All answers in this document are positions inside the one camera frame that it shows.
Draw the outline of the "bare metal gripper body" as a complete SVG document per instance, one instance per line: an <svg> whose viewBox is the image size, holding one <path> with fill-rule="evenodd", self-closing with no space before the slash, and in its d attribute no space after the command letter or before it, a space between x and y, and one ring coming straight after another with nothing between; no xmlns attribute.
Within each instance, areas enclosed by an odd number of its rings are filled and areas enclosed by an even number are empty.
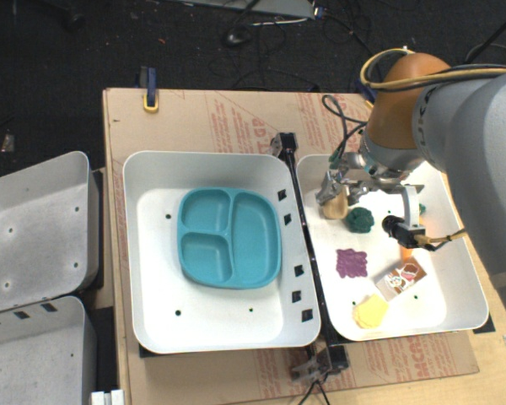
<svg viewBox="0 0 506 405"><path fill-rule="evenodd" d="M409 170L392 170L374 160L369 154L347 152L330 162L330 171L343 186L364 181L369 191L396 193L410 175Z"/></svg>

